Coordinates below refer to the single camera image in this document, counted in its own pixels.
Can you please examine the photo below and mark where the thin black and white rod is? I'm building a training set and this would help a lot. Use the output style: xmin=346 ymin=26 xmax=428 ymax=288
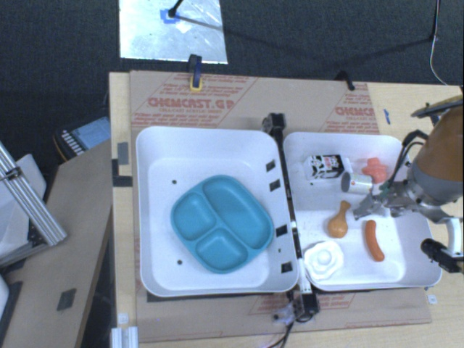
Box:
xmin=272 ymin=123 xmax=310 ymax=299

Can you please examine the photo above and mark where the white plastic tray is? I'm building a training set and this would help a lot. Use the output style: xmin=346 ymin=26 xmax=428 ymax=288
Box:
xmin=135 ymin=125 xmax=301 ymax=298
xmin=283 ymin=131 xmax=444 ymax=292

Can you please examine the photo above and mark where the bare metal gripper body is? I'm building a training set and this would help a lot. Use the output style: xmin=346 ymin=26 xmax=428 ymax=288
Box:
xmin=379 ymin=180 xmax=423 ymax=218

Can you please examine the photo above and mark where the brown cardboard board red print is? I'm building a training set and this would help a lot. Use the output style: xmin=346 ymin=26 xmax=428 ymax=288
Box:
xmin=128 ymin=70 xmax=434 ymax=344

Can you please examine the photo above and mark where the orange-red toy food piece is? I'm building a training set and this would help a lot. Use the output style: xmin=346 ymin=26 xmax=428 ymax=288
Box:
xmin=360 ymin=157 xmax=388 ymax=185

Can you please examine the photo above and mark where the small silver can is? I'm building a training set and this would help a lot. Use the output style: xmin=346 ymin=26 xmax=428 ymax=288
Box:
xmin=340 ymin=171 xmax=375 ymax=196

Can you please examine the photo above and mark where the black cylinder on white bracket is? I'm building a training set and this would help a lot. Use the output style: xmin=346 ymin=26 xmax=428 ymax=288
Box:
xmin=420 ymin=217 xmax=464 ymax=274

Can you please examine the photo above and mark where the brown toy chicken drumstick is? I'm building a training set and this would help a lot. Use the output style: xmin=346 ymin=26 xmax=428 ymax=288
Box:
xmin=327 ymin=199 xmax=352 ymax=239

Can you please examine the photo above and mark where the white toy fried egg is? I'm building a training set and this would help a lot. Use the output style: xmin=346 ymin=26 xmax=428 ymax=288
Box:
xmin=303 ymin=240 xmax=344 ymax=281

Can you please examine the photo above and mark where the black and white milk carton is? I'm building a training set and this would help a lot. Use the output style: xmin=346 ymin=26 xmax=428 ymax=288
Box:
xmin=302 ymin=153 xmax=354 ymax=182

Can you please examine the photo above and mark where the blue divided plate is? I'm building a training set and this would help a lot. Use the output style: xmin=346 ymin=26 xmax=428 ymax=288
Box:
xmin=170 ymin=174 xmax=276 ymax=276

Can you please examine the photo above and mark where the orange toy sausage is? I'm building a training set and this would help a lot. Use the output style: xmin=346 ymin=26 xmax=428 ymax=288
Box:
xmin=364 ymin=219 xmax=386 ymax=263

